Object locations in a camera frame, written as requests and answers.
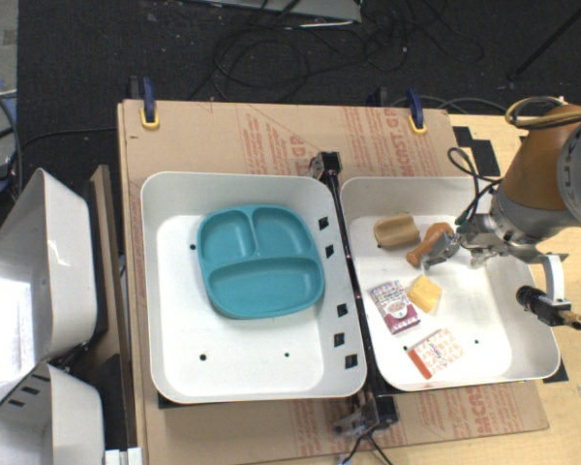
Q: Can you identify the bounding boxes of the pink and purple carton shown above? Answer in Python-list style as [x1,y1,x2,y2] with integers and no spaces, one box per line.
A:
[368,279,422,336]

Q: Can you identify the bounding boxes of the yellow cheese wedge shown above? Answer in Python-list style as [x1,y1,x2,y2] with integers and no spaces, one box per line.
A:
[406,273,443,316]

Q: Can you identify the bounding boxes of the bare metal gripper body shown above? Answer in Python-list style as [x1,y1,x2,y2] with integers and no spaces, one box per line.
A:
[456,212,514,263]

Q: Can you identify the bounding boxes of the black block with thin wires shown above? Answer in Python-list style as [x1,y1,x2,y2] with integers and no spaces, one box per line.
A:
[332,394,400,438]
[311,150,343,181]

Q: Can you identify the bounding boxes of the white plastic tray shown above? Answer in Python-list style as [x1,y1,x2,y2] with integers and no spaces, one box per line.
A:
[0,167,99,410]
[340,175,562,392]
[139,170,368,405]
[0,361,106,465]

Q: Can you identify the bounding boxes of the orange and white carton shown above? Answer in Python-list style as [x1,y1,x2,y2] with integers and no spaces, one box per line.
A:
[408,327,467,381]

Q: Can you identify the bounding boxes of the thin black and white rod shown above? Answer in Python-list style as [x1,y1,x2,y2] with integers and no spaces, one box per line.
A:
[324,171,384,406]

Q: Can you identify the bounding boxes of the black cylinder on white bracket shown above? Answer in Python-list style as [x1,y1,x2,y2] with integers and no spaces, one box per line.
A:
[515,253,581,331]

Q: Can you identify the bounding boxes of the blue divided plate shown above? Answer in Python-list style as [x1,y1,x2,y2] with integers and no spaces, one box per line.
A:
[196,203,327,322]

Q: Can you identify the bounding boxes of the orange chicken drumstick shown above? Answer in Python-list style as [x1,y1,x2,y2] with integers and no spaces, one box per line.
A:
[406,222,455,268]

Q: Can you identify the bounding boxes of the brown cardboard board, red print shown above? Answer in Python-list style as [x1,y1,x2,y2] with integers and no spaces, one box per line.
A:
[117,98,551,465]

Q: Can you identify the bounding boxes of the tan hot dog bun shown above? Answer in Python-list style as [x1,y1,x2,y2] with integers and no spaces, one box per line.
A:
[372,213,421,251]

